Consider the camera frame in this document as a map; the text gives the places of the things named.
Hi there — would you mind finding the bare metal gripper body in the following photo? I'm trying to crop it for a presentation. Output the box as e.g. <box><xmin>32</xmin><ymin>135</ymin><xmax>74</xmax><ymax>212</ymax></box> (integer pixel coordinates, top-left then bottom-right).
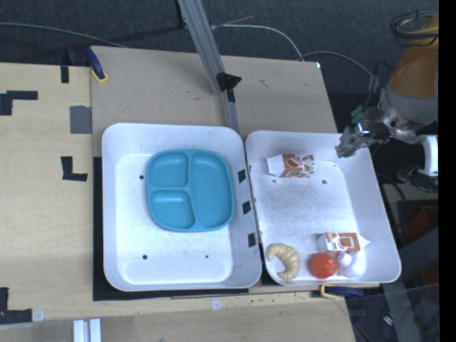
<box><xmin>357</xmin><ymin>107</ymin><xmax>423</xmax><ymax>147</ymax></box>

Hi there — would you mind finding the orange and white carton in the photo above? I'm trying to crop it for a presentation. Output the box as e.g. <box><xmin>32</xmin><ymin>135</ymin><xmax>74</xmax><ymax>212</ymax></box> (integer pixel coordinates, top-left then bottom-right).
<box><xmin>316</xmin><ymin>231</ymin><xmax>372</xmax><ymax>254</ymax></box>
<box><xmin>266</xmin><ymin>153</ymin><xmax>316</xmax><ymax>179</ymax></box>

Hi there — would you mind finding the white plastic tray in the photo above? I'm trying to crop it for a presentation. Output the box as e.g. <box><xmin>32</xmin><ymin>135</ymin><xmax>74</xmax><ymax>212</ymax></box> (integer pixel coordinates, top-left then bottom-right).
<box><xmin>244</xmin><ymin>130</ymin><xmax>403</xmax><ymax>287</ymax></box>
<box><xmin>101</xmin><ymin>122</ymin><xmax>264</xmax><ymax>293</ymax></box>

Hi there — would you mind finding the small white bottle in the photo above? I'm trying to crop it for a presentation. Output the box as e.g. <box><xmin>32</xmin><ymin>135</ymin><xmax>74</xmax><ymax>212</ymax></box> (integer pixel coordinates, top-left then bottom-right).
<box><xmin>336</xmin><ymin>250</ymin><xmax>368</xmax><ymax>278</ymax></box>

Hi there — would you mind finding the orange toy ball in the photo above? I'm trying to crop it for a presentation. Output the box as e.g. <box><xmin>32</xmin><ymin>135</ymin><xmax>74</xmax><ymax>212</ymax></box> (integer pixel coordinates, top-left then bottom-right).
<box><xmin>309</xmin><ymin>252</ymin><xmax>339</xmax><ymax>280</ymax></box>

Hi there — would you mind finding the beige toy croissant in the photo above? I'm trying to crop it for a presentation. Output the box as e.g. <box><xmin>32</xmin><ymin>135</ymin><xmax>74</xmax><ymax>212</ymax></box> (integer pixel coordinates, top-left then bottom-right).
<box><xmin>265</xmin><ymin>242</ymin><xmax>301</xmax><ymax>283</ymax></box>

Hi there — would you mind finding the blue divided plate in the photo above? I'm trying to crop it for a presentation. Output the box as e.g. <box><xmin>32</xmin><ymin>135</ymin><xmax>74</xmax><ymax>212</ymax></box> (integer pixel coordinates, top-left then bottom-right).
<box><xmin>145</xmin><ymin>148</ymin><xmax>236</xmax><ymax>234</ymax></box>

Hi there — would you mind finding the pale wood board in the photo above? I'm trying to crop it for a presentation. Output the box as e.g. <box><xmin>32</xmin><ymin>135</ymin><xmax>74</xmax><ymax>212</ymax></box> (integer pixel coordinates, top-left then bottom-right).
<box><xmin>90</xmin><ymin>45</ymin><xmax>381</xmax><ymax>301</ymax></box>

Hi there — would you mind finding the black cylinder on white bracket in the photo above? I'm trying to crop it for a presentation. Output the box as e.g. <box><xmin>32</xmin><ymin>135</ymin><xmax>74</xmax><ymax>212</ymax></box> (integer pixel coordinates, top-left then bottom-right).
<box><xmin>396</xmin><ymin>133</ymin><xmax>440</xmax><ymax>193</ymax></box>

